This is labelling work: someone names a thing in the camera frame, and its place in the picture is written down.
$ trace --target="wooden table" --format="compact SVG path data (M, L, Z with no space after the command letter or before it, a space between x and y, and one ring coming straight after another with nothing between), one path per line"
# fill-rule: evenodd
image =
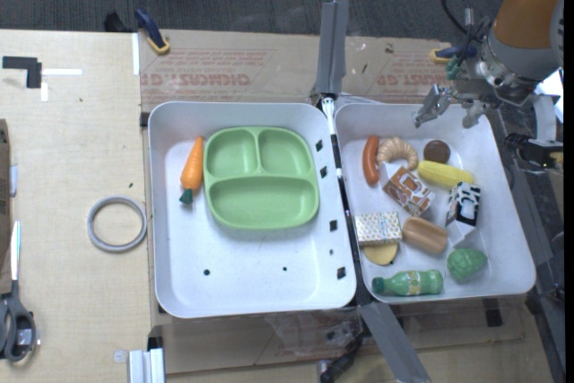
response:
M91 207L111 195L145 201L140 85L133 34L0 31L2 56L36 57L48 100L27 89L25 72L0 69L0 118L8 121L22 222L21 298L41 337L20 365L0 361L0 381L124 382L126 352L145 350L151 327L146 241L110 254L89 240ZM119 205L99 213L96 229L112 242L137 233L137 217ZM516 309L515 340L424 347L433 381L552 381L533 317ZM170 375L177 382L317 381L315 362ZM381 355L360 356L341 382L394 381Z

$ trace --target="bottle cap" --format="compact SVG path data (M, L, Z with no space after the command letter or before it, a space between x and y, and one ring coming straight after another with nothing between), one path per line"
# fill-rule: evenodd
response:
M383 293L385 291L385 280L383 278L373 278L372 288L375 293Z

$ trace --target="green plate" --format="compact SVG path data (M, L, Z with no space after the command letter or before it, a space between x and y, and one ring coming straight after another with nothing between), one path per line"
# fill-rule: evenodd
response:
M319 205L309 147L284 128L244 126L211 135L204 184L215 218L237 229L297 227L313 218Z

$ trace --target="metal ring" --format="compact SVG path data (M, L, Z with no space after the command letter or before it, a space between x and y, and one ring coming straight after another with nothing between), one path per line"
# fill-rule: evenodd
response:
M98 213L98 211L106 206L106 205L128 205L133 208L140 216L142 221L142 228L139 234L133 239L132 241L126 244L109 244L106 241L103 241L96 235L93 230L93 220ZM90 213L88 214L88 235L90 236L91 242L101 250L105 250L107 252L126 252L135 246L137 246L142 239L145 237L145 233L147 231L147 218L145 217L145 210L144 207L137 203L133 198L129 196L122 196L122 195L114 195L114 196L107 196L106 198L102 198L98 201L94 206L91 207Z

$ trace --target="green vegetable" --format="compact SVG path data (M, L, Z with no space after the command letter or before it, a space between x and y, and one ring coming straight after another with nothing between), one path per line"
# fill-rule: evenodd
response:
M487 256L478 249L455 249L448 255L447 268L453 278L462 281L478 272L486 264L487 259Z

